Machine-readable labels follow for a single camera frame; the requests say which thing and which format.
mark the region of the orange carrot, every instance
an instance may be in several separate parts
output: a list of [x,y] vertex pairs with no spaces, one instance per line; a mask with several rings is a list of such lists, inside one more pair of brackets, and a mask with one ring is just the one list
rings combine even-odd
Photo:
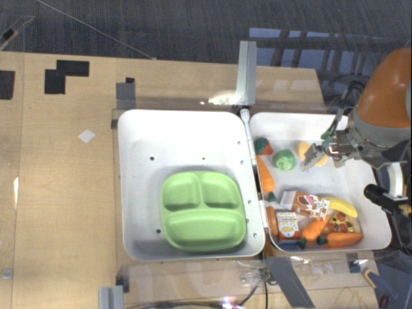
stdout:
[[256,161],[262,190],[266,192],[273,191],[275,189],[275,181],[273,180],[272,175],[270,175],[270,172],[267,169],[265,163],[262,161],[262,159],[260,159],[259,156],[256,156]]
[[326,236],[328,247],[337,248],[354,245],[363,238],[360,232],[331,232]]
[[301,237],[306,238],[307,241],[315,241],[319,237],[322,230],[325,228],[329,221],[329,216],[326,216],[324,221],[313,221],[308,224],[302,231]]

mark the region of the green divided plate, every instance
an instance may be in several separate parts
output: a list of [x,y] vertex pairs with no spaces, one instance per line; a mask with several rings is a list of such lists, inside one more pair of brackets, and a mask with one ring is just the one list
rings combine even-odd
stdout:
[[232,248],[246,235],[239,187],[222,173],[184,172],[168,177],[162,187],[161,211],[168,242],[188,252]]

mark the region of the wooden surface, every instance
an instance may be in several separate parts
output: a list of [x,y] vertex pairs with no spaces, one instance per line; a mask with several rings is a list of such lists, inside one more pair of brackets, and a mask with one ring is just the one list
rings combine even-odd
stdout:
[[[65,95],[45,95],[44,70],[55,69],[57,59],[90,61],[90,75],[67,77]],[[118,265],[145,268],[117,250],[122,243],[116,237],[117,175],[113,170],[114,142],[110,128],[116,104],[116,82],[124,82],[126,77],[135,78],[138,102],[147,99],[159,102],[159,97],[175,102],[185,97],[193,102],[207,102],[217,93],[234,90],[237,66],[0,52],[0,70],[16,70],[16,78],[21,79],[16,82],[14,99],[0,101],[0,117],[6,120],[5,126],[0,126],[0,135],[9,136],[16,143],[19,138],[12,138],[15,129],[10,125],[21,125],[20,159],[18,145],[9,148],[1,142],[0,147],[0,152],[14,162],[19,159],[19,163],[14,164],[19,170],[11,172],[5,170],[4,164],[0,166],[1,181],[5,180],[8,187],[6,200],[0,201],[3,242],[0,251],[7,248],[7,252],[12,253],[7,258],[9,261],[1,263],[3,266],[14,264],[13,285],[11,281],[1,281],[0,306],[11,308],[12,301],[13,309],[97,308],[98,289],[114,285]],[[323,104],[313,70],[257,68],[257,100],[306,106]],[[87,129],[96,136],[86,144],[78,136]],[[12,245],[6,247],[4,243],[6,238],[13,243],[14,230],[4,229],[3,225],[5,219],[9,221],[15,216],[10,206],[13,195],[10,181],[17,172],[19,197],[13,251]],[[198,264],[203,265],[204,270],[219,267],[213,261]],[[165,275],[161,265],[156,266],[156,271]],[[184,290],[180,283],[191,276],[190,270],[180,272],[179,278],[171,279],[173,283],[176,281],[176,290]],[[214,277],[202,276],[200,281],[209,285],[211,292],[217,290]],[[232,269],[225,278],[228,276],[238,280],[239,271]],[[153,280],[153,277],[147,278],[142,281]],[[156,284],[164,290],[169,286]],[[358,286],[365,287],[364,281]],[[247,292],[245,288],[238,295]],[[258,292],[260,295],[250,300],[248,308],[261,308],[264,301],[261,292],[262,289]],[[323,303],[320,308],[336,307],[326,306],[330,301],[322,300],[323,291],[310,292],[314,292],[314,302]],[[332,298],[348,300],[341,290],[333,292]],[[362,294],[367,301],[374,298],[371,288],[365,287]],[[288,307],[279,290],[271,297],[276,308]],[[356,305],[347,307],[367,308]]]

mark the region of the toy banana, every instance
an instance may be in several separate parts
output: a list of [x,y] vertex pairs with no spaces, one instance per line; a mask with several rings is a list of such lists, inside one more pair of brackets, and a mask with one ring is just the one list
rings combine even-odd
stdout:
[[347,216],[357,218],[358,212],[356,211],[356,208],[353,207],[347,201],[335,197],[325,197],[325,199],[329,200],[329,209],[335,209],[339,212],[346,214]]

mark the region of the orange robot arm part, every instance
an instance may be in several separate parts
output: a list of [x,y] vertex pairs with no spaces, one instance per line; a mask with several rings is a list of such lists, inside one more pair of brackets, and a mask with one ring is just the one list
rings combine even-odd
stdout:
[[411,127],[406,112],[411,57],[411,48],[400,48],[378,65],[356,107],[360,119],[379,127]]

